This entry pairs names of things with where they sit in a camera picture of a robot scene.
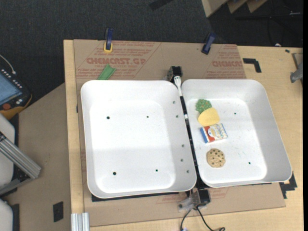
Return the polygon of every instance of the toy cookie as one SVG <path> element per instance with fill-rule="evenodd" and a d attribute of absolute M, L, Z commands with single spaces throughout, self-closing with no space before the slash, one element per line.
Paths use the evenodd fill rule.
<path fill-rule="evenodd" d="M 206 153 L 206 159 L 211 167 L 222 167 L 226 162 L 225 154 L 219 149 L 211 149 L 208 151 Z"/>

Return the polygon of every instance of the blue clamp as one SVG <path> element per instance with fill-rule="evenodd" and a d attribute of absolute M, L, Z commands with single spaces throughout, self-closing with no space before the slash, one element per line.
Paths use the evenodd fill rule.
<path fill-rule="evenodd" d="M 210 33 L 207 37 L 207 40 L 206 40 L 206 44 L 203 46 L 201 52 L 208 55 L 208 53 L 210 52 L 210 49 L 211 49 L 211 45 L 212 43 L 214 42 L 216 38 L 216 34 L 215 33 Z"/>
<path fill-rule="evenodd" d="M 105 33 L 106 42 L 104 43 L 104 51 L 105 52 L 112 52 L 112 28 L 107 28 Z"/>

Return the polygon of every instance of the yellow toy food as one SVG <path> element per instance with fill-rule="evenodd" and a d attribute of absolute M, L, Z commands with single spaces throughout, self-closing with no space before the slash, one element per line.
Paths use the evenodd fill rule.
<path fill-rule="evenodd" d="M 209 108 L 204 110 L 198 117 L 198 122 L 203 126 L 211 126 L 220 121 L 218 112 L 215 108 Z"/>

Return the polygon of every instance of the white cable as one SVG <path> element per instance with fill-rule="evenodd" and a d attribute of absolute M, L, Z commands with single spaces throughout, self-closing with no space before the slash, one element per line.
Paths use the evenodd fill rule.
<path fill-rule="evenodd" d="M 0 54 L 0 57 L 1 57 L 3 60 L 5 60 L 5 62 L 11 67 L 11 69 L 12 69 L 12 74 L 13 74 L 13 75 L 16 75 L 16 72 L 15 72 L 14 68 L 12 67 L 12 65 L 9 63 L 9 61 L 6 60 L 6 59 L 4 58 L 4 56 L 2 56 L 1 54 Z"/>

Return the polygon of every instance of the wooden table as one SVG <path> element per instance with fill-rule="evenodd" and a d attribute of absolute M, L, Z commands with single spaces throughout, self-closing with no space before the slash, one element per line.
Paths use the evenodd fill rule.
<path fill-rule="evenodd" d="M 297 182 L 295 191 L 287 192 L 286 207 L 250 212 L 206 216 L 210 227 L 238 230 L 296 230 L 304 228 L 303 221 L 303 87 L 300 81 L 291 83 L 290 73 L 296 70 L 292 53 L 302 53 L 302 48 L 239 46 L 242 58 L 259 61 L 262 73 L 256 73 L 251 64 L 244 64 L 248 79 L 259 81 L 266 89 L 269 101 L 286 147 Z M 76 113 L 76 77 L 74 44 L 64 40 L 64 65 L 68 126 L 68 149 L 72 213 L 84 212 L 79 129 Z M 112 226 L 93 227 L 92 231 L 178 231 L 181 219 L 167 219 Z M 185 220 L 190 231 L 206 230 L 200 217 Z"/>

